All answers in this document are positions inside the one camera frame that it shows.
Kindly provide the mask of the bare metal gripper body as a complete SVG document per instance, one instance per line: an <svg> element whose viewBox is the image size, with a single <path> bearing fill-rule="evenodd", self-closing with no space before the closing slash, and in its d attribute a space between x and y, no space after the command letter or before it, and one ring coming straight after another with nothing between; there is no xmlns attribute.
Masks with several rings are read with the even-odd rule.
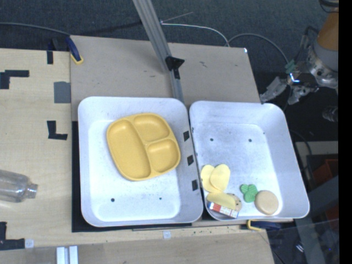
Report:
<svg viewBox="0 0 352 264"><path fill-rule="evenodd" d="M338 51L323 47L309 47L303 61L294 63L288 74L290 85L300 85L312 90L326 87L338 88Z"/></svg>

